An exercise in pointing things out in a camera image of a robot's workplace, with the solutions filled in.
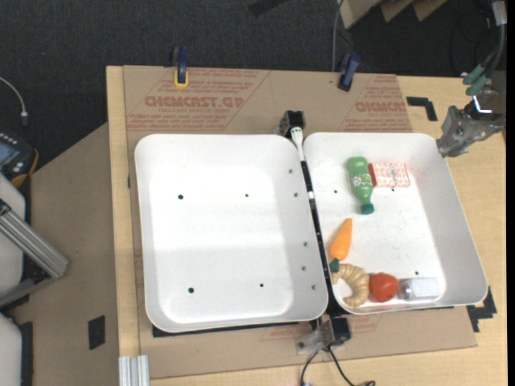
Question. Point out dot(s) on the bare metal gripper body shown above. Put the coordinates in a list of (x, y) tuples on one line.
[(498, 95)]

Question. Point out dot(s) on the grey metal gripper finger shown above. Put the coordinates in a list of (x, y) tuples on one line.
[(452, 123), (466, 139)]

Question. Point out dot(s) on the orange and white carton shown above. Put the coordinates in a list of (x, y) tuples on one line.
[(390, 174)]

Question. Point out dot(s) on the green bottle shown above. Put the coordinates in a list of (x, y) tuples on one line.
[(360, 181)]

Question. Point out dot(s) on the white plastic tray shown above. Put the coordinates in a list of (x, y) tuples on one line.
[(217, 231), (402, 235)]

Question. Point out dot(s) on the white and silver shaker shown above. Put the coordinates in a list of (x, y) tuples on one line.
[(422, 288)]

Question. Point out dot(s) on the thin black and white rod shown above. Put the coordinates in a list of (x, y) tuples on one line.
[(309, 183)]

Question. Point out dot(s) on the orange carrot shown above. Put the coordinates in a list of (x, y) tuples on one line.
[(342, 239)]

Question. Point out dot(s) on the red tomato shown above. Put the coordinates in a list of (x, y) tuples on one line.
[(383, 288)]

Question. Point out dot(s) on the tan croissant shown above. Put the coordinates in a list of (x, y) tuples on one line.
[(358, 282)]

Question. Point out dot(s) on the brown cardboard board red print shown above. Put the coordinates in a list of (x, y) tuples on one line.
[(241, 103)]

